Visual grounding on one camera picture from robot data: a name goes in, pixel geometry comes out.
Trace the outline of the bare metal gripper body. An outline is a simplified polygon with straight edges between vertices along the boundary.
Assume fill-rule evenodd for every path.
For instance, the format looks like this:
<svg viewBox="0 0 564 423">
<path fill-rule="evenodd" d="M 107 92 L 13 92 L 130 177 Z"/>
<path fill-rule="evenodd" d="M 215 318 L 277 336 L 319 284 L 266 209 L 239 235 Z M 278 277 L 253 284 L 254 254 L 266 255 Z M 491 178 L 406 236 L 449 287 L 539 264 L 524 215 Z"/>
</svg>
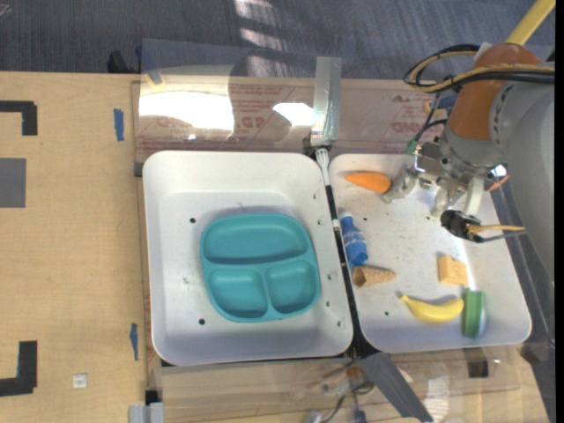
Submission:
<svg viewBox="0 0 564 423">
<path fill-rule="evenodd" d="M 422 179 L 449 193 L 485 189 L 486 169 L 464 160 L 449 144 L 442 142 L 425 142 L 417 148 L 415 170 Z"/>
</svg>

